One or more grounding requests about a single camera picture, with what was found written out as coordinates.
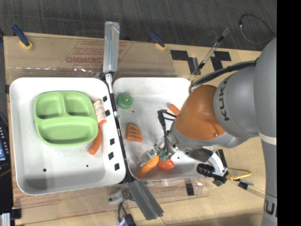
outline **floor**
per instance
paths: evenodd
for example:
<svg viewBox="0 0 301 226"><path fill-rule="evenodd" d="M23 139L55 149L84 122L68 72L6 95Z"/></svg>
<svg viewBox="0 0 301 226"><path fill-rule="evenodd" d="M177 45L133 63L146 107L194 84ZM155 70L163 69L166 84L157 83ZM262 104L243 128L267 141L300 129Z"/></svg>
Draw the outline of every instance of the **floor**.
<svg viewBox="0 0 301 226"><path fill-rule="evenodd" d="M277 33L277 0L0 0L0 26L6 35L17 24L25 32L103 38L104 22L120 23L120 38L211 47L225 28L222 48L260 51ZM6 114L3 50L0 51L0 111Z"/></svg>

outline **green divided plate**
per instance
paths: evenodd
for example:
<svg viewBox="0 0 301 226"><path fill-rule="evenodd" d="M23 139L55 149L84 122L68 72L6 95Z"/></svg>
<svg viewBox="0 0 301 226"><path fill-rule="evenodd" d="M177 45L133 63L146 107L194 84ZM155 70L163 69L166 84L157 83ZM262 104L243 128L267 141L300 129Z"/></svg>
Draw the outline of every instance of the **green divided plate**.
<svg viewBox="0 0 301 226"><path fill-rule="evenodd" d="M88 143L98 133L93 103L78 91L39 95L34 104L34 119L40 139L52 146Z"/></svg>

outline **white object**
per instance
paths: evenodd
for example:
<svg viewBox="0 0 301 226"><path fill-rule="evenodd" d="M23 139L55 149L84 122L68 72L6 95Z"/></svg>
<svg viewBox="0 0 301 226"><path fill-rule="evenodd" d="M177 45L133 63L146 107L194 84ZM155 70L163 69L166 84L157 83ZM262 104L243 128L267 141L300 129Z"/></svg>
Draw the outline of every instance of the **white object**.
<svg viewBox="0 0 301 226"><path fill-rule="evenodd" d="M141 169L137 163L138 159L152 149L164 135L157 111L168 109L169 104L174 104L180 109L189 95L189 86L190 82L183 78L120 78L113 83L116 99L120 93L128 93L133 98L130 109L117 108L117 111L129 169L136 179ZM140 129L143 136L142 143L125 139L127 123L134 124ZM170 129L171 124L171 121L166 120L167 129ZM179 151L171 159L174 162L173 169L162 171L159 167L154 167L140 180L156 181L201 176L197 173L199 161Z"/></svg>
<svg viewBox="0 0 301 226"><path fill-rule="evenodd" d="M92 102L107 97L104 108L110 115L101 125L102 144L95 155L88 152L93 142L54 147L40 140L34 122L34 102L41 93L53 90L80 91ZM126 169L110 96L101 80L20 78L10 86L10 105L16 181L23 192L31 195L57 193L114 185L124 179Z"/></svg>

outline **cardboard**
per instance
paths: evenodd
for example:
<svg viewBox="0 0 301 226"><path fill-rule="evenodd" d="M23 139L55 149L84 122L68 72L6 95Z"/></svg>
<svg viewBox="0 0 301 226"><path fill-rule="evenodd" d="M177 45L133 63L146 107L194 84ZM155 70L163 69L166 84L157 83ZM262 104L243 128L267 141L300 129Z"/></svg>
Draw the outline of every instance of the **cardboard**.
<svg viewBox="0 0 301 226"><path fill-rule="evenodd" d="M23 49L17 37L4 38L5 69L7 85L20 77L98 77L102 70L103 39L70 37L61 35L25 33L33 43L30 50ZM187 61L173 60L170 50L187 51L189 57L202 61L210 48L166 45L166 50L158 49L154 43L120 41L118 77L172 76L194 79L190 75ZM260 52L221 49L230 53L231 61L222 61L226 67L241 61L255 60ZM213 65L209 60L201 70L201 75L211 73ZM227 75L221 76L210 84L217 86ZM8 118L10 121L10 101L8 100ZM12 136L10 134L12 165ZM212 223L236 222L236 225L257 224L261 219L263 193L265 190L265 169L263 153L258 138L242 145L224 149L227 164L232 168L252 171L246 180L254 183L248 190L237 186L237 182L227 181L221 187L212 184L211 178L203 178L200 194L194 197L185 195L184 184L164 188L153 184L151 192L165 211L162 219L145 221L135 202L126 205L139 225L169 225L195 222ZM113 225L117 224L117 205L108 204L109 193L114 187L102 187L69 191L58 194L29 196L22 193L13 174L14 206L22 208L22 218L16 225Z"/></svg>

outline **orange carrot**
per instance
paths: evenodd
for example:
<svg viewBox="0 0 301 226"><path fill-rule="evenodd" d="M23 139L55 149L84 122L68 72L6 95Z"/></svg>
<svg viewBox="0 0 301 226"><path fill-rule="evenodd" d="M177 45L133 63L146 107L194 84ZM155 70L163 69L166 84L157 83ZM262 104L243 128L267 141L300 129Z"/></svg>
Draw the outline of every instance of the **orange carrot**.
<svg viewBox="0 0 301 226"><path fill-rule="evenodd" d="M138 178L141 178L150 170L152 170L158 164L159 159L160 159L159 156L155 155L152 159L150 159L147 163L145 163L140 170Z"/></svg>
<svg viewBox="0 0 301 226"><path fill-rule="evenodd" d="M97 134L96 138L94 139L93 145L91 146L91 148L89 150L91 155L94 155L98 151L101 143L102 143L102 131L98 127L98 134Z"/></svg>
<svg viewBox="0 0 301 226"><path fill-rule="evenodd" d="M175 114L178 115L180 110L173 104L169 104L168 108Z"/></svg>

